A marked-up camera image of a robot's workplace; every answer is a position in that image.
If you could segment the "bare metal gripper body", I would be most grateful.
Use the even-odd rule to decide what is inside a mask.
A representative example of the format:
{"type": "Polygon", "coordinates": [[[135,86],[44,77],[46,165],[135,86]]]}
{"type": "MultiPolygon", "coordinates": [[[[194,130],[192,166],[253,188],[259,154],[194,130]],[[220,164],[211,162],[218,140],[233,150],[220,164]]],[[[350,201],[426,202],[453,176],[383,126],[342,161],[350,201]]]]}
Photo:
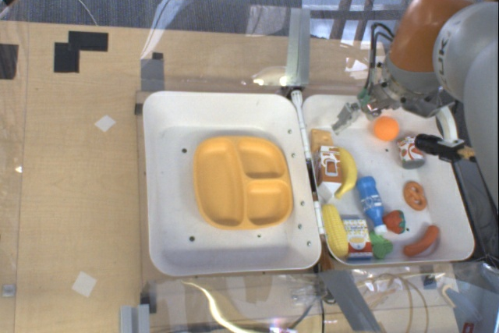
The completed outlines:
{"type": "Polygon", "coordinates": [[[383,110],[401,108],[424,118],[435,116],[442,108],[454,106],[455,100],[438,87],[428,94],[418,94],[401,87],[395,81],[368,83],[359,93],[360,109],[372,117],[378,117],[383,110]]]}

